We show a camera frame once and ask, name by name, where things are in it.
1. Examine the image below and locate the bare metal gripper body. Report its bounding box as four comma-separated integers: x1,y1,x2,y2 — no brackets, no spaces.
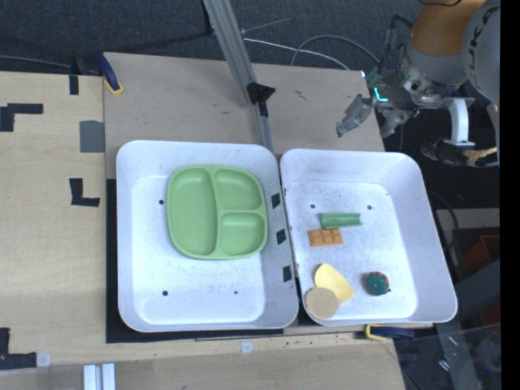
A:
380,59,459,115

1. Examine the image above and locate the green toy celery piece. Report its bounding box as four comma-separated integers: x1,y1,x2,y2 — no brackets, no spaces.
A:
318,211,363,231

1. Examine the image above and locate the orange toy biscuit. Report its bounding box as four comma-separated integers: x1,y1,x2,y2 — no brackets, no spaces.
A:
306,228,345,249

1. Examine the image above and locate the white plastic tray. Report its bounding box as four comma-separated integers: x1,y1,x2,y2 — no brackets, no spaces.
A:
115,139,301,333
279,148,459,327

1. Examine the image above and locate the dark green studded ball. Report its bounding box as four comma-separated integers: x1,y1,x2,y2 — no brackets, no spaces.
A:
362,271,392,297

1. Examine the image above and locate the yellow toy crisp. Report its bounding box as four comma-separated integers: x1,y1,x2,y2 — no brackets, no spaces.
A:
314,262,355,304

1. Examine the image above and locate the brown cardboard board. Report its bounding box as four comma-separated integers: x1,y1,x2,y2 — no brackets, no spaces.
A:
103,51,435,341

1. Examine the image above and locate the tan round toy biscuit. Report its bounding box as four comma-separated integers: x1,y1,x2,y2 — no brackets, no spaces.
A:
305,286,340,320

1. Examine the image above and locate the green divided plate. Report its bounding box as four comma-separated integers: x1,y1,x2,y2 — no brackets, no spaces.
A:
166,164,269,261

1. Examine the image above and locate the black cylinder on white bracket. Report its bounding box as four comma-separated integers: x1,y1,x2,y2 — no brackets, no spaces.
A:
420,97,476,167

